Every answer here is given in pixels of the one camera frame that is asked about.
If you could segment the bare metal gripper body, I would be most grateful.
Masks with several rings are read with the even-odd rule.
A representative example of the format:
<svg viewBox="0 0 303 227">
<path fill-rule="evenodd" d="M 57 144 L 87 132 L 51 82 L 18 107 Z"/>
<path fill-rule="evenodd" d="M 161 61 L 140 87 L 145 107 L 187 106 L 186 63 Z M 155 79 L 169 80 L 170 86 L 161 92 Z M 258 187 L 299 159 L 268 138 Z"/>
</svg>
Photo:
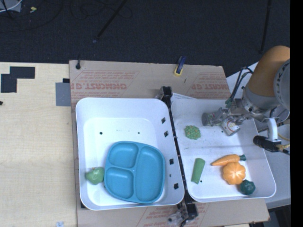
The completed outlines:
<svg viewBox="0 0 303 227">
<path fill-rule="evenodd" d="M 248 119 L 260 119 L 260 114 L 249 111 L 251 108 L 245 108 L 242 105 L 241 99 L 233 99 L 230 108 L 228 109 L 228 115 L 232 117 L 236 125 L 242 125 L 245 120 Z"/>
</svg>

